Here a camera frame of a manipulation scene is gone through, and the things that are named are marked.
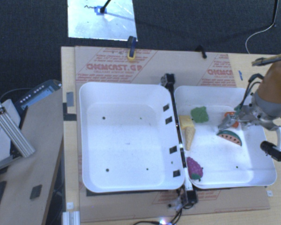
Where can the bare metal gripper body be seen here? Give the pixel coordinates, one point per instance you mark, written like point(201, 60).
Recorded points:
point(257, 116)

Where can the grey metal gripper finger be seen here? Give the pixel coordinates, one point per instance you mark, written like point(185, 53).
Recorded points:
point(226, 122)
point(247, 125)

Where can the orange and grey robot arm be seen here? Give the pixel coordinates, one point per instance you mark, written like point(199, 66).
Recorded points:
point(274, 83)

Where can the red toy tomato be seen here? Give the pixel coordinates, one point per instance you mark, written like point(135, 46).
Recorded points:
point(235, 124)

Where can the toy watermelon slice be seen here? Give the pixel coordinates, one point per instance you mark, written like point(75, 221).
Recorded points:
point(230, 137)

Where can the green toy lettuce leaf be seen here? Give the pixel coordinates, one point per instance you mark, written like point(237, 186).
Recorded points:
point(199, 114)

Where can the tan toy ice cream cone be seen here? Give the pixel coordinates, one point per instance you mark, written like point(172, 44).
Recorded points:
point(189, 137)

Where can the yellow toy cheese block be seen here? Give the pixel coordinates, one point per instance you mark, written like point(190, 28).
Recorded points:
point(185, 122)

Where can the white plastic tray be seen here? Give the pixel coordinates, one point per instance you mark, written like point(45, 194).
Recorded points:
point(222, 163)
point(126, 139)

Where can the thin black and white rod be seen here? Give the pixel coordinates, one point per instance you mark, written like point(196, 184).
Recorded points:
point(179, 130)

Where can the purple toy grapes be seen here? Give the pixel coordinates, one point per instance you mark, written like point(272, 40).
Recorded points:
point(194, 168)

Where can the brown cardboard board red print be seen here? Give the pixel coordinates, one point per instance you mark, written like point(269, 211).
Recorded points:
point(121, 64)

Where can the black cylinder on white bracket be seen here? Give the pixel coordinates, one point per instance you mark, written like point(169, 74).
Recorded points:
point(272, 150)

